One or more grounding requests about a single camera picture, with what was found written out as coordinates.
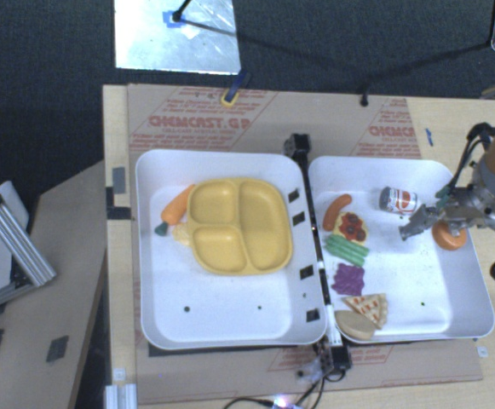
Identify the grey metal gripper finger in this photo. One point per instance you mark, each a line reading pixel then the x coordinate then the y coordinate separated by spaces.
pixel 456 229
pixel 417 224

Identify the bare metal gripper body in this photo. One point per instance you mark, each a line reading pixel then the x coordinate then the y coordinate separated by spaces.
pixel 470 207

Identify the orange doughnut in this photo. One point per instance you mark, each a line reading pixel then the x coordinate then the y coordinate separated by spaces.
pixel 443 239

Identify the red and white can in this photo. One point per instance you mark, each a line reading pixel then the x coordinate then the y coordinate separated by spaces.
pixel 398 200

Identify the white plastic tray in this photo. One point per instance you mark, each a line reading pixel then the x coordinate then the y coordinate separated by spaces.
pixel 404 279
pixel 230 309

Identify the pizza slice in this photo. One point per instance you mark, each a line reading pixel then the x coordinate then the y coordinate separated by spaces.
pixel 351 226

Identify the green beans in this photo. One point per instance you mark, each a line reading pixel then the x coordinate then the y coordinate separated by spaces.
pixel 346 249

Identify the orange sausage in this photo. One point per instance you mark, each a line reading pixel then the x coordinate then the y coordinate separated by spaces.
pixel 335 211

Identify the purple grapes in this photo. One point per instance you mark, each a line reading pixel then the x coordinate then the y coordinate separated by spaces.
pixel 349 279

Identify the tan pie slice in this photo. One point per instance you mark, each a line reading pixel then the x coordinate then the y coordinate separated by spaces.
pixel 370 307

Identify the thin black and white rod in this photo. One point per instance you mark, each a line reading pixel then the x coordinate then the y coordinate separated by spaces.
pixel 315 232

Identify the tan bread slice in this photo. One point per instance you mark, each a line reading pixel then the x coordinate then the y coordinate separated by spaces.
pixel 353 325

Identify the brown cardboard board red print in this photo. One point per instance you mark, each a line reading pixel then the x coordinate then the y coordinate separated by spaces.
pixel 272 122

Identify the yellow divided plate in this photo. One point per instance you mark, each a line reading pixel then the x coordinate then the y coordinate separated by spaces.
pixel 238 228

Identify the pale yellow biscuit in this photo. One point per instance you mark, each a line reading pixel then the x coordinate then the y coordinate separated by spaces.
pixel 183 233

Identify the orange carrot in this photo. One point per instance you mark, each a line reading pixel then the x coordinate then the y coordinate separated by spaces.
pixel 178 207

